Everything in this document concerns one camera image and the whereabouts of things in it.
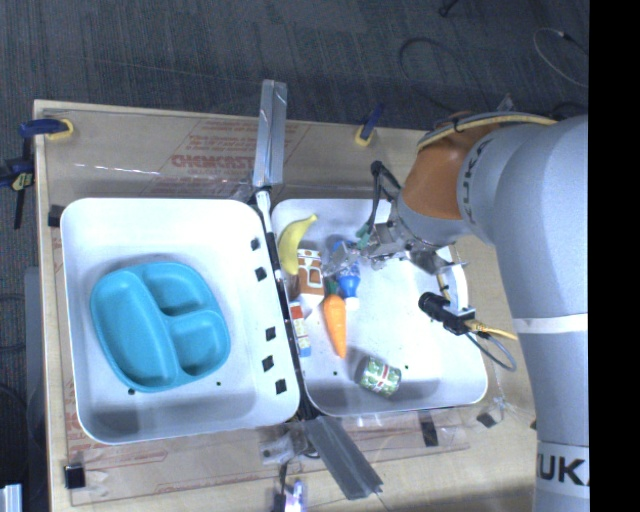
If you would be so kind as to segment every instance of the dark gray carpet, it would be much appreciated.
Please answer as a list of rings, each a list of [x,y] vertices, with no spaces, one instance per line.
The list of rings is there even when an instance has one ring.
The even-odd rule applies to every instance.
[[[286,82],[290,119],[428,129],[454,110],[571,116],[587,107],[588,0],[3,0],[0,158],[36,98],[255,116],[264,78]],[[538,44],[562,77],[536,52]],[[408,43],[400,58],[398,52]],[[13,230],[0,189],[0,294],[37,265],[33,190]],[[0,347],[24,341],[19,300],[0,302]],[[24,349],[0,351],[0,383],[26,400]],[[23,477],[22,405],[0,392],[0,485]]]

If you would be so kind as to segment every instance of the black connector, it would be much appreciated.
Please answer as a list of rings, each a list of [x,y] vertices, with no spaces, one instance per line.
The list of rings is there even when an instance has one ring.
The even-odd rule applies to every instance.
[[[430,318],[442,322],[443,327],[460,336],[471,331],[465,322],[473,320],[476,317],[474,309],[461,311],[459,314],[452,313],[445,309],[451,305],[451,301],[445,299],[442,295],[432,292],[425,292],[418,300],[418,307],[424,311]]]

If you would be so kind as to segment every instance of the sink basin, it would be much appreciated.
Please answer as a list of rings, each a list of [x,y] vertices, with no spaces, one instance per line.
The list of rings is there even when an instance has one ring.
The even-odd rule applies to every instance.
[[[380,202],[377,222],[385,221],[390,203]],[[336,239],[354,239],[369,218],[371,201],[361,199],[289,199],[273,211],[276,233],[290,222],[318,216],[300,248],[319,250],[327,261]],[[448,248],[441,256],[451,259]],[[311,355],[300,363],[309,398],[332,416],[467,405],[482,399],[487,373],[480,351],[464,336],[431,322],[418,308],[426,291],[439,293],[437,279],[409,261],[392,260],[381,270],[360,262],[357,290],[360,308],[347,313],[347,355],[339,358],[325,327],[320,306],[307,311],[305,327]],[[357,384],[357,368],[368,355],[402,372],[398,390],[388,398]]]
[[[80,199],[65,208],[61,235],[77,412],[87,434],[121,444],[274,425],[295,414],[300,391],[262,222],[251,207]],[[202,283],[186,278],[185,268]],[[115,350],[116,366],[138,363],[126,378],[114,371],[92,316],[100,282],[99,328],[121,322],[109,331],[111,357]],[[139,340],[131,333],[154,318],[148,332],[155,334],[139,347],[144,366],[142,355],[132,355]],[[224,339],[221,353],[211,352],[212,337],[225,336],[221,319],[228,354]]]

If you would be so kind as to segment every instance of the banana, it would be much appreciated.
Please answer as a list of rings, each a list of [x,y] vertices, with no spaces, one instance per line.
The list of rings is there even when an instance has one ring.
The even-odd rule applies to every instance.
[[[298,245],[300,245],[300,240],[309,226],[316,220],[318,220],[318,216],[313,213],[306,219],[292,222],[282,231],[278,241],[278,256],[280,264],[287,274],[298,275]]]

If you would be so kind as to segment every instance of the white tape band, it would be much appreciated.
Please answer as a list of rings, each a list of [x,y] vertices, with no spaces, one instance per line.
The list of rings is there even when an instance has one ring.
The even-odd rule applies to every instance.
[[[589,314],[555,318],[514,318],[513,328],[519,334],[561,334],[589,330]]]

